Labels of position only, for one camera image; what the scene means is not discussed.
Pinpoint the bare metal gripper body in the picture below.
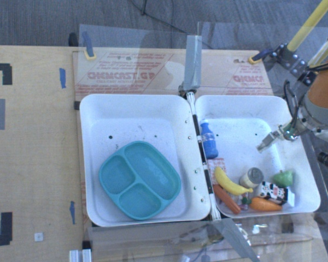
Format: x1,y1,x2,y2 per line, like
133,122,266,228
278,116,328,142

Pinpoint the white plastic tray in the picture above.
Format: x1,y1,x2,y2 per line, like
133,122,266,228
79,93,212,228
194,94,321,219

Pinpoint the small cream can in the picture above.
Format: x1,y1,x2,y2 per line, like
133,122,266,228
238,167,265,189

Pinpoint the green pepper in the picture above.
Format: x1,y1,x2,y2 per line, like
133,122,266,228
271,169,294,188

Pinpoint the cow print carton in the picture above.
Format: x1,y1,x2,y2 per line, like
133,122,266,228
257,181,296,208

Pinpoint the red and white packet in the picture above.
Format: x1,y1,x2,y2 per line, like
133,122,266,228
207,158,227,186

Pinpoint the yellow banana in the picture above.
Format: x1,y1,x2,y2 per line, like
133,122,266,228
214,166,254,197

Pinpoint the blue bottle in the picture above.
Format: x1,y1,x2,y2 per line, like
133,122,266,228
199,118,219,160

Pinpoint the orange carrot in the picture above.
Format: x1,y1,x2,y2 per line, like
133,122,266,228
241,196,283,212

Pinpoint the orange sausage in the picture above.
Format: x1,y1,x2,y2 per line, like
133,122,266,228
212,184,242,216

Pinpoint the teal divided plate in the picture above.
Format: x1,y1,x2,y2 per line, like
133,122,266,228
98,140,182,221

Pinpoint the brown cardboard board red print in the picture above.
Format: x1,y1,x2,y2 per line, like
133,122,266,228
72,47,328,254

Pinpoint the black cylinder on white bracket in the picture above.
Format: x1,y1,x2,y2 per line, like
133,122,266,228
317,129,328,170

